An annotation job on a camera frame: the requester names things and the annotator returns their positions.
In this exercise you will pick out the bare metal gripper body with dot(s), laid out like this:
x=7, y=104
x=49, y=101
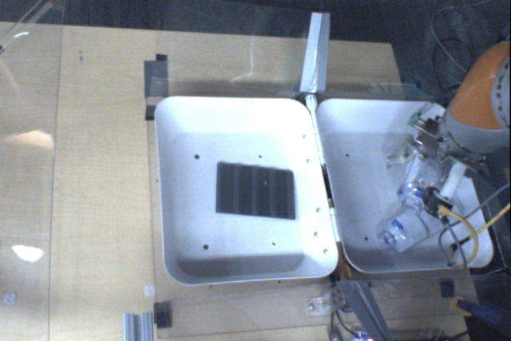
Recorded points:
x=430, y=132

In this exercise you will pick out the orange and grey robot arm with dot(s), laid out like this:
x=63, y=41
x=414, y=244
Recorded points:
x=477, y=92

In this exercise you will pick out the white plastic tray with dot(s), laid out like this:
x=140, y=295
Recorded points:
x=239, y=124
x=359, y=191

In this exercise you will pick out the black ribbed rectangular pad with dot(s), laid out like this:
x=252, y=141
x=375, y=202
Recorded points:
x=255, y=191

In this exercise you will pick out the black cylinder on white bracket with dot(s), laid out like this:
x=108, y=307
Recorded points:
x=453, y=179

